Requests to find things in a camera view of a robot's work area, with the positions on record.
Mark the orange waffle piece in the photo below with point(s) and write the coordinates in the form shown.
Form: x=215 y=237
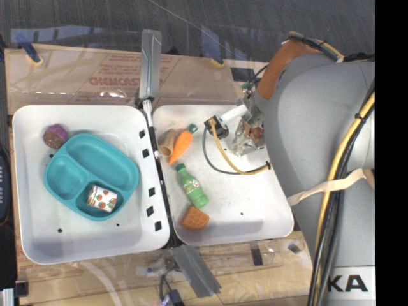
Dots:
x=194 y=218

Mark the green plastic bottle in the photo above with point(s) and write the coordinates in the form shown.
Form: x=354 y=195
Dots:
x=192 y=186

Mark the tan ice cream cone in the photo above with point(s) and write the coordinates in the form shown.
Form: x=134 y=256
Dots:
x=168 y=142

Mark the teal divided plate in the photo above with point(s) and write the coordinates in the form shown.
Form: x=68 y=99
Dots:
x=95 y=161

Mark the purple and brown toy cupcake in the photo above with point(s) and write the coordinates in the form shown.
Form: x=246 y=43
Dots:
x=55 y=136

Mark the brown cardboard board red print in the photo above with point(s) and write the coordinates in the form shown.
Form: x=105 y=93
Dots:
x=95 y=72

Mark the orange carrot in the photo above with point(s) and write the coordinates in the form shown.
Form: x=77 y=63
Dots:
x=181 y=145

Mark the white plastic tray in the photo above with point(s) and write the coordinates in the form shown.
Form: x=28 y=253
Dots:
x=95 y=237
x=242 y=196

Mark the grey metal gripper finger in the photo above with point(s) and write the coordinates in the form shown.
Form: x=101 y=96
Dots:
x=245 y=148
x=237 y=137

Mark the white strawberry print carton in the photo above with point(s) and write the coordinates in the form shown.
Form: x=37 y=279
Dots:
x=101 y=199

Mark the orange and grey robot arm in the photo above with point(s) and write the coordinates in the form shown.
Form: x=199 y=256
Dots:
x=312 y=123

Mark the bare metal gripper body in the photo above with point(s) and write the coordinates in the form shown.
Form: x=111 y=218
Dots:
x=253 y=120

